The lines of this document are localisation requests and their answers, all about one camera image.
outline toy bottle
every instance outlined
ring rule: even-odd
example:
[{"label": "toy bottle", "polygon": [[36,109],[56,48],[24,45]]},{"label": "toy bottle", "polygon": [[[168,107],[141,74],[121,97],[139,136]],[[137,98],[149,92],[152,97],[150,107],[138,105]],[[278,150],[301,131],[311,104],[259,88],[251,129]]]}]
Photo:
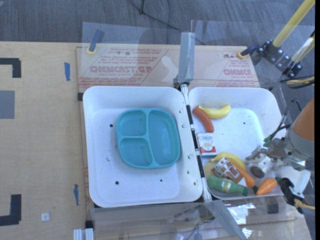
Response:
[{"label": "toy bottle", "polygon": [[239,193],[243,196],[248,195],[248,188],[245,186],[238,185],[231,179],[216,177],[210,175],[208,180],[208,187],[210,189],[218,190],[224,193]]}]

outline toy sausage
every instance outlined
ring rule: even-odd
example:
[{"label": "toy sausage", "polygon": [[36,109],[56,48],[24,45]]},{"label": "toy sausage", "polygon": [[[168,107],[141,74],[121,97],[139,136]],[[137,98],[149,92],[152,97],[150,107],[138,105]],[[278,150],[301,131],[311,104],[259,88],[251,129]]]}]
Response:
[{"label": "toy sausage", "polygon": [[192,111],[204,124],[205,129],[208,133],[213,133],[214,132],[214,126],[211,122],[211,119],[208,117],[206,112],[204,112],[202,109],[196,107]]}]

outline wooden board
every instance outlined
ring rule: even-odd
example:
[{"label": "wooden board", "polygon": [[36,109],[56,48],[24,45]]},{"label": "wooden board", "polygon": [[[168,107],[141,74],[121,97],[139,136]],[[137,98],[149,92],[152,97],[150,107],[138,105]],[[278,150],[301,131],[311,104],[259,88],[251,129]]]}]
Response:
[{"label": "wooden board", "polygon": [[14,119],[0,119],[0,217],[9,215],[11,195],[21,195],[21,221],[0,226],[0,239],[72,239],[85,227],[77,46],[0,42],[1,58],[21,61],[21,78],[0,65],[0,90],[15,99]]},{"label": "wooden board", "polygon": [[[245,46],[196,45],[194,87],[260,87]],[[99,43],[94,54],[77,49],[79,91],[91,86],[172,87],[178,74],[180,45]]]}]

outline toy carrot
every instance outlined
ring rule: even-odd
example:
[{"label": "toy carrot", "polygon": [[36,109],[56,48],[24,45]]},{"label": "toy carrot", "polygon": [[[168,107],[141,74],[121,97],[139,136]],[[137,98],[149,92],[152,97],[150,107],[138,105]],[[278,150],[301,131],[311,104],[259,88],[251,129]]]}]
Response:
[{"label": "toy carrot", "polygon": [[267,178],[258,188],[256,192],[257,196],[263,195],[265,193],[270,192],[271,190],[275,189],[278,185],[278,182],[275,178]]},{"label": "toy carrot", "polygon": [[247,173],[244,169],[234,164],[234,167],[237,169],[237,171],[244,177],[245,184],[248,188],[253,188],[255,186],[255,180],[254,178]]}]

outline wooden table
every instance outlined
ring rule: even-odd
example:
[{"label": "wooden table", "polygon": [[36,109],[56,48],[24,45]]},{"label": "wooden table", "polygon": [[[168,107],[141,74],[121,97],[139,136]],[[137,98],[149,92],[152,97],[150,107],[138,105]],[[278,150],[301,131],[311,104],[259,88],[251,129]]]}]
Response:
[{"label": "wooden table", "polygon": [[[13,77],[12,65],[0,64],[0,97],[14,104],[9,116],[0,114],[0,239],[72,239],[74,229],[85,228],[81,45],[0,42],[0,58],[21,61],[21,77]],[[311,239],[304,217],[290,209],[293,220],[241,227],[261,239]]]}]

